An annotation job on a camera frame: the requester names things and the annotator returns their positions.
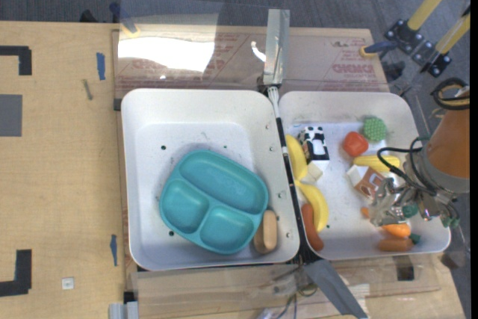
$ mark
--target gray square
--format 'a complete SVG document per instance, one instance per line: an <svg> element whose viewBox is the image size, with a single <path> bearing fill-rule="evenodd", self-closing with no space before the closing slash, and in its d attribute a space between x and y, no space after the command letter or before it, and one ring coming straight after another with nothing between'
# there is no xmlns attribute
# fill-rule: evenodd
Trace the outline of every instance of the gray square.
<svg viewBox="0 0 478 319"><path fill-rule="evenodd" d="M0 137L22 136L22 95L0 95Z"/></svg>

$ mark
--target teal plate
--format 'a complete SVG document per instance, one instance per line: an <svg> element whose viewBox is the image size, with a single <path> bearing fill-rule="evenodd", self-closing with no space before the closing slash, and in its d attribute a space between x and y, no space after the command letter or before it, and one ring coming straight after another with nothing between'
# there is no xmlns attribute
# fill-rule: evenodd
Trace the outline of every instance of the teal plate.
<svg viewBox="0 0 478 319"><path fill-rule="evenodd" d="M256 174L216 152L195 150L175 166L159 210L174 232L229 255L252 240L268 201L267 187Z"/></svg>

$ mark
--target black corner marker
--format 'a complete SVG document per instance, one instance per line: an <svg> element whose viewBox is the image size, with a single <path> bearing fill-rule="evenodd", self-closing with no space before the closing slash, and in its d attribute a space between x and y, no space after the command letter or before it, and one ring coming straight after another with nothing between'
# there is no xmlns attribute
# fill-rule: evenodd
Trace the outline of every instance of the black corner marker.
<svg viewBox="0 0 478 319"><path fill-rule="evenodd" d="M28 294L31 288L31 250L17 250L15 279L0 282L0 297Z"/></svg>
<svg viewBox="0 0 478 319"><path fill-rule="evenodd" d="M31 49L27 46L0 46L0 56L18 56L18 74L31 76Z"/></svg>

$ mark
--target toy tomato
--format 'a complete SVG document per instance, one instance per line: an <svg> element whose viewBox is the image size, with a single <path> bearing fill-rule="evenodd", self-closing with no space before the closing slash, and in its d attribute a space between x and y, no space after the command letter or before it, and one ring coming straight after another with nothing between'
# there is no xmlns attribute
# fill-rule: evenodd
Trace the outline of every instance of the toy tomato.
<svg viewBox="0 0 478 319"><path fill-rule="evenodd" d="M368 141L360 133L351 131L345 136L343 147L352 157L356 157L367 151Z"/></svg>

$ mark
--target white tray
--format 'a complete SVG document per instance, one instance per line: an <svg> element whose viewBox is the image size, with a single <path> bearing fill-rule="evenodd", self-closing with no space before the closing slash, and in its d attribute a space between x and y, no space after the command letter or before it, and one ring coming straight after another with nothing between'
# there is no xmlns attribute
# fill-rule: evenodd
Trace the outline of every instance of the white tray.
<svg viewBox="0 0 478 319"><path fill-rule="evenodd" d="M129 246L138 265L171 270L279 263L299 249L277 125L269 100L248 90L133 90L121 104L128 191ZM158 201L174 166L195 149L218 152L260 176L279 216L278 245L261 255L252 244L219 255L170 234Z"/></svg>
<svg viewBox="0 0 478 319"><path fill-rule="evenodd" d="M360 208L367 206L368 200L347 178L352 159L341 143L349 131L361 128L364 117L374 115L388 128L385 142L381 144L408 149L418 132L406 102L393 93L299 91L286 93L279 101L279 111L285 134L295 136L306 125L323 127L330 162L317 186L329 205L329 224L320 233L324 248L317 254L328 260L399 255L376 248L383 235L361 215ZM370 149L375 153L378 148ZM402 162L405 160L402 153L391 154ZM448 247L450 230L442 226L439 218L426 222L417 214L409 224L421 240L407 254L438 253Z"/></svg>

